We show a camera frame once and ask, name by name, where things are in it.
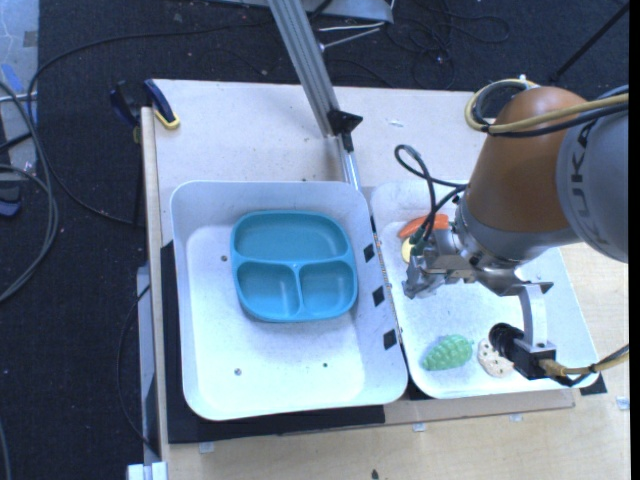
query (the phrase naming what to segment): green toy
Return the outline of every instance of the green toy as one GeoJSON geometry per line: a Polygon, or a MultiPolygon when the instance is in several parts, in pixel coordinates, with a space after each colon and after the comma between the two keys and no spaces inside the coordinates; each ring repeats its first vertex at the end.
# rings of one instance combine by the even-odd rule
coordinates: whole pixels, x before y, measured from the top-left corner
{"type": "Polygon", "coordinates": [[[458,368],[471,359],[471,343],[459,334],[445,336],[427,353],[422,367],[430,371],[458,368]]]}

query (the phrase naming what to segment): blue object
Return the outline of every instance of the blue object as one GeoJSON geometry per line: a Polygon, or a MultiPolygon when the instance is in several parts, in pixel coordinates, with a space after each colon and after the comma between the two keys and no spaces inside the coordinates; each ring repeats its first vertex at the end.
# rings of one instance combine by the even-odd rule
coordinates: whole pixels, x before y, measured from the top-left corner
{"type": "Polygon", "coordinates": [[[231,232],[240,305],[269,322],[304,322],[347,312],[358,295],[349,238],[333,218],[308,211],[260,211],[231,232]]]}

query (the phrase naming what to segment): dark carpet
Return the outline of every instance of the dark carpet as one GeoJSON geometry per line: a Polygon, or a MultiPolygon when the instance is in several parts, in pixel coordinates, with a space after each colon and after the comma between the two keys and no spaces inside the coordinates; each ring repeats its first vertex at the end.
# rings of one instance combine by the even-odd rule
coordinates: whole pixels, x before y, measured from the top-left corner
{"type": "MultiPolygon", "coordinates": [[[[546,83],[627,1],[398,0],[395,26],[327,50],[328,70],[336,85],[471,91],[522,73],[546,83]]],[[[133,219],[140,164],[139,146],[110,107],[117,82],[296,80],[267,10],[184,0],[40,6],[41,65],[113,39],[42,73],[38,115],[44,149],[68,191],[117,219],[133,219]],[[137,37],[114,39],[125,35],[137,37]]],[[[344,20],[313,21],[338,24],[344,20]]],[[[557,84],[595,98],[628,83],[627,13],[557,84]]],[[[55,194],[61,222],[54,247],[28,284],[0,305],[0,419],[13,477],[120,479],[128,464],[143,460],[119,406],[115,360],[145,262],[145,232],[82,208],[59,184],[55,194]]],[[[0,290],[37,254],[44,233],[42,191],[25,186],[23,201],[18,217],[0,219],[0,290]]],[[[137,416],[135,332],[125,344],[124,397],[137,416]]]]}

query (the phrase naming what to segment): black bracket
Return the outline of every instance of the black bracket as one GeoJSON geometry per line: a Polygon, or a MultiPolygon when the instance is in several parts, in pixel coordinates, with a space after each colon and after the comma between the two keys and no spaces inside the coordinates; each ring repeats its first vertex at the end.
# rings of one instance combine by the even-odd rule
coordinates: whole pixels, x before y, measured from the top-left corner
{"type": "Polygon", "coordinates": [[[329,118],[331,131],[334,135],[342,137],[342,146],[351,153],[353,151],[351,132],[362,122],[362,116],[333,109],[329,111],[327,117],[329,118]]]}

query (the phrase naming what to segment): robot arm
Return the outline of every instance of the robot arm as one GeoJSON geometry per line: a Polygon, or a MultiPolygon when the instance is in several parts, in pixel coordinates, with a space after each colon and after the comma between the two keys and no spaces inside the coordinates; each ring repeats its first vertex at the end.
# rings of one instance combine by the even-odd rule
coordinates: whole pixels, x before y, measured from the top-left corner
{"type": "Polygon", "coordinates": [[[524,330],[498,324],[489,339],[524,376],[545,377],[541,361],[555,359],[543,299],[552,283],[520,279],[517,269],[579,241],[628,262],[628,88],[585,102],[556,87],[497,82],[470,101],[467,121],[487,139],[454,222],[430,229],[425,221],[426,233],[412,237],[404,292],[413,298],[463,279],[517,295],[524,330]],[[521,92],[489,124],[481,107],[504,85],[521,92]]]}

